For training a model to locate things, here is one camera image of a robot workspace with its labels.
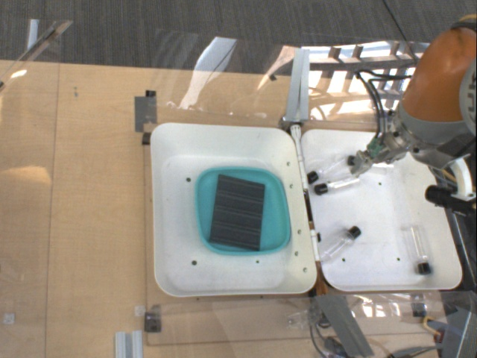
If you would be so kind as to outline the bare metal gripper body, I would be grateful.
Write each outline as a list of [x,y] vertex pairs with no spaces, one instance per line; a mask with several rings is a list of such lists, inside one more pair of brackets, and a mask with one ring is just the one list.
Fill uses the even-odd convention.
[[402,159],[406,148],[402,133],[391,131],[373,137],[364,150],[357,151],[356,157],[363,163],[391,163]]

